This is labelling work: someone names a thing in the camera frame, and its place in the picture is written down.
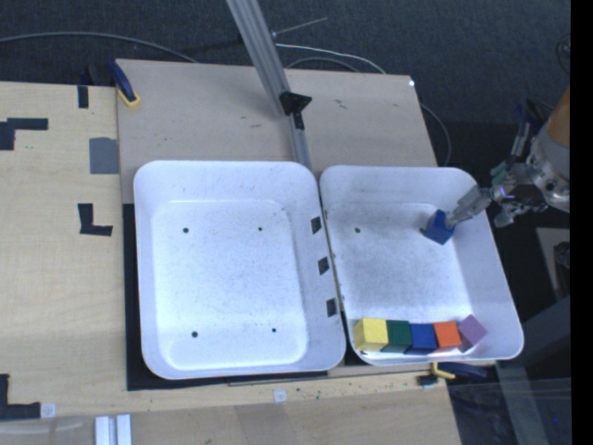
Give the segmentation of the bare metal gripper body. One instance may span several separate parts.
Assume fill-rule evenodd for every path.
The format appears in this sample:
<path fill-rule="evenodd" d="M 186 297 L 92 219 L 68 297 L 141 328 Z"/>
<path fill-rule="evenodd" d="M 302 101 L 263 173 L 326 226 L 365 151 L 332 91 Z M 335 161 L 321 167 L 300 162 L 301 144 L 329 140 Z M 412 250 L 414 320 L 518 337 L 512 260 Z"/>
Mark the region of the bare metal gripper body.
<path fill-rule="evenodd" d="M 570 181 L 541 151 L 509 156 L 490 171 L 493 200 L 508 213 L 547 208 L 570 212 Z"/>

